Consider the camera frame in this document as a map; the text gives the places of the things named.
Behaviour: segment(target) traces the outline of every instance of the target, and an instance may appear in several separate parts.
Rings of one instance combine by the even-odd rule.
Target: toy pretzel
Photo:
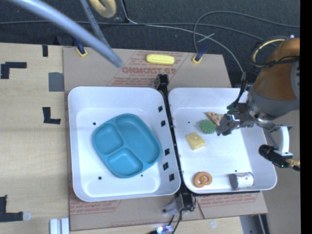
[[[212,176],[207,172],[199,172],[194,176],[193,182],[196,187],[204,187],[210,185],[213,181]]]

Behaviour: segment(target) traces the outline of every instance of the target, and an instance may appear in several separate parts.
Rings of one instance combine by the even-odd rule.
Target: blue tube
[[[107,58],[114,66],[120,68],[122,66],[121,59],[108,47],[105,43],[90,34],[63,13],[54,9],[50,5],[40,0],[7,0],[16,5],[22,6],[26,10],[50,21],[60,29],[66,31],[69,35],[79,39],[85,45],[94,48],[99,54]]]

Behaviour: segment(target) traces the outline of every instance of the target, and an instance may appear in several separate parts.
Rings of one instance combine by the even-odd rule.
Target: cardboard
[[[121,68],[114,67],[93,49],[80,57],[75,47],[63,48],[66,143],[69,177],[69,209],[71,231],[117,226],[168,223],[171,215],[163,215],[161,207],[175,196],[84,202],[77,198],[71,182],[71,152],[68,122],[68,93],[78,86],[135,86],[153,87],[157,74],[169,77],[168,91],[176,87],[231,87],[222,55],[203,56],[193,64],[194,53],[115,49],[122,59]],[[175,57],[173,65],[147,63],[147,54],[166,54]],[[183,215],[182,221],[206,218],[267,213],[262,192],[233,195],[199,196],[193,212]]]

